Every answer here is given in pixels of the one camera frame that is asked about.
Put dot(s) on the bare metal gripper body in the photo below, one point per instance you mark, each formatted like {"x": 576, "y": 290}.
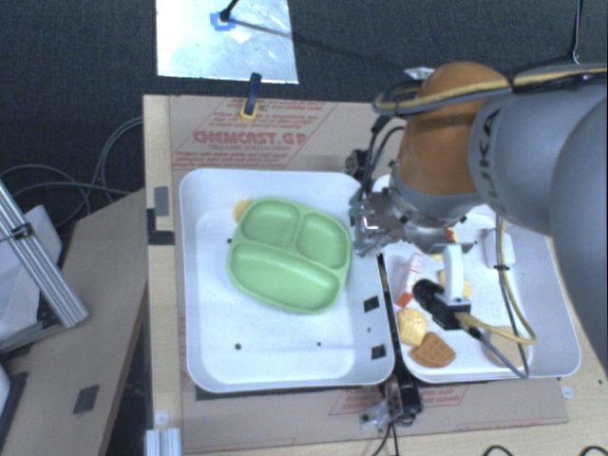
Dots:
{"x": 389, "y": 216}

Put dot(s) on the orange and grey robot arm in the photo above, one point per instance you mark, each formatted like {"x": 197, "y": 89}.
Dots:
{"x": 522, "y": 159}

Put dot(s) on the white packet with red print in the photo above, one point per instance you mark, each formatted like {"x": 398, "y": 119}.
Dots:
{"x": 414, "y": 271}

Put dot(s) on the thin black rod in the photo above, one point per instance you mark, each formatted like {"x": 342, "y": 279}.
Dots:
{"x": 388, "y": 297}

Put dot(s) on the small orange toy piece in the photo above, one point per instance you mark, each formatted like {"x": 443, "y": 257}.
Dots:
{"x": 404, "y": 299}

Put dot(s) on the green divided plate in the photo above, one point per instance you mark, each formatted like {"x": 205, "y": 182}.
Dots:
{"x": 285, "y": 264}

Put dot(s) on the orange waffle biscuit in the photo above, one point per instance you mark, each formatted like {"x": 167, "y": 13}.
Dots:
{"x": 433, "y": 352}

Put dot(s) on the yellow toy biscuit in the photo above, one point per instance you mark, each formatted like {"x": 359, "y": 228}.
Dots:
{"x": 239, "y": 209}

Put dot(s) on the white plastic tray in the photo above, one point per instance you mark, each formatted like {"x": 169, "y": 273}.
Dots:
{"x": 275, "y": 345}
{"x": 546, "y": 302}

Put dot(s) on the brown cardboard board red print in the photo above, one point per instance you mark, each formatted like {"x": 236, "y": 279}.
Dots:
{"x": 285, "y": 421}

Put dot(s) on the black cylinder on white bracket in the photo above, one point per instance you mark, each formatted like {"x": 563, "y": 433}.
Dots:
{"x": 449, "y": 309}

